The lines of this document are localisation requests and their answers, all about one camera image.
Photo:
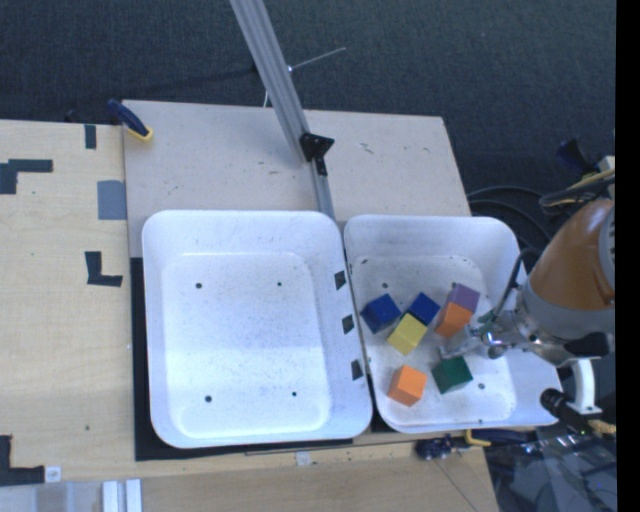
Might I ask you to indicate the blue cube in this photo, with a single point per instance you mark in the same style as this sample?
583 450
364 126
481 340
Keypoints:
379 312
424 307

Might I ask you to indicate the orange cube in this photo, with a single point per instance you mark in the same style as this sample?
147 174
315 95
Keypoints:
407 384
452 320

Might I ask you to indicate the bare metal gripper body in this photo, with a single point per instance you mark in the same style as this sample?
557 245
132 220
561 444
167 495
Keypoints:
520 336

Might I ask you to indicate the purple cube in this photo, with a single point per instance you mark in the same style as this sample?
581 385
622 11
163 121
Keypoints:
464 297

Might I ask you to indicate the white plastic tray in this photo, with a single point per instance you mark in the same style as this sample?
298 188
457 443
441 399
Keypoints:
240 330
450 415

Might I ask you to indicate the green cube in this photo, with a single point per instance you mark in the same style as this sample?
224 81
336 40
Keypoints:
451 375

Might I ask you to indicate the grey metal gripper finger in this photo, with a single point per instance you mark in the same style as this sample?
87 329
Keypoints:
475 334
454 350

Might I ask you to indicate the yellow cube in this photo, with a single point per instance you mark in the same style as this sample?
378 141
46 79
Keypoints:
407 334

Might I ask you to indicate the black cylinder on white bracket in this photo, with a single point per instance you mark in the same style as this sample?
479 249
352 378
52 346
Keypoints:
582 382

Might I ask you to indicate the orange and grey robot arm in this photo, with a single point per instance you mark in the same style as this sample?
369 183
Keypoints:
570 270

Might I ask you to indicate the pale wood board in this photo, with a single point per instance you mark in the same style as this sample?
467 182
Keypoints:
225 160

